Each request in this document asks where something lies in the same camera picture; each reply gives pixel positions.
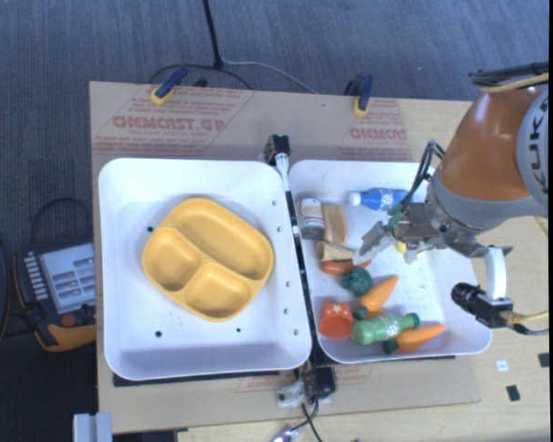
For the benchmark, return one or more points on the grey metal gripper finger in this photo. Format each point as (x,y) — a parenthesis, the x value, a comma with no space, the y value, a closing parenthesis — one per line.
(374,240)
(412,255)

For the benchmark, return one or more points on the green plastic bottle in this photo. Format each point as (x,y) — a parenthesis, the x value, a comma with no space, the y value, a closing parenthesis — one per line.
(380,329)

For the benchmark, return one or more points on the thin black and white rod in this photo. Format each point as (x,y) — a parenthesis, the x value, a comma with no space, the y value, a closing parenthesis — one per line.
(304,270)

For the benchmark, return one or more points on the black cylinder on white bracket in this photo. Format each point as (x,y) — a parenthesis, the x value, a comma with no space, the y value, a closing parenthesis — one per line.
(484,309)

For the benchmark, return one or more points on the small white and red can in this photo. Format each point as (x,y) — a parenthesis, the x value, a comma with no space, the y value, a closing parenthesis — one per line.
(310,219)

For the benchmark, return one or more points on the orange-red toy sausage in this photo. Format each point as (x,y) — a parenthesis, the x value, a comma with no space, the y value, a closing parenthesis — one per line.
(336,267)

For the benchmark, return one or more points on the tan ice cream cone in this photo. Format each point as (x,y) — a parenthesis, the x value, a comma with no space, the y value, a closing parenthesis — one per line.
(332,251)

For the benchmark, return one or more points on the green toy broccoli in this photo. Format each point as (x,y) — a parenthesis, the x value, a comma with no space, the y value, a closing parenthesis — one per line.
(357,281)

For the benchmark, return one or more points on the yellow divided plate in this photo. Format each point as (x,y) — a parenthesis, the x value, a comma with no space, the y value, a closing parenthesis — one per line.
(212,247)

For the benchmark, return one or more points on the brown cardboard board red print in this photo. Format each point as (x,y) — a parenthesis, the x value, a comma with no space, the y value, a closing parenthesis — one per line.
(189,122)

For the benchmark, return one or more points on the tan toy bread bun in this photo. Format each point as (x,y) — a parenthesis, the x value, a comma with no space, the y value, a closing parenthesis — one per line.
(335,224)

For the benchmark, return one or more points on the white plastic tray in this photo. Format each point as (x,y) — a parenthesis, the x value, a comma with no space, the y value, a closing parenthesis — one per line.
(433,293)
(133,329)

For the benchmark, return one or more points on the small yellow toy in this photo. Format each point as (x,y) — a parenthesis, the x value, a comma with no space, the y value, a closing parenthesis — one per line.
(401,247)

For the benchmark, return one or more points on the orange carton with star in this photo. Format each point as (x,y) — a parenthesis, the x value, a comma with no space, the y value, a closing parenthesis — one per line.
(335,322)

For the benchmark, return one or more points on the blue and white bottle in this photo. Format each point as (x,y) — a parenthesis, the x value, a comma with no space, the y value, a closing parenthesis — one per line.
(378,199)

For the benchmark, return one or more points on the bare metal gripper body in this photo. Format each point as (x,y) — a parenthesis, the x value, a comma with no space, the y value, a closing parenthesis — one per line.
(417,228)

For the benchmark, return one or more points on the orange toy carrot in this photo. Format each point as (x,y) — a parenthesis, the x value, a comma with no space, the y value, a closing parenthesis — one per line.
(417,336)
(379,294)

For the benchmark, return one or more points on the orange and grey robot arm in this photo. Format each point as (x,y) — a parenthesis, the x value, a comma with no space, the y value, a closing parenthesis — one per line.
(484,154)

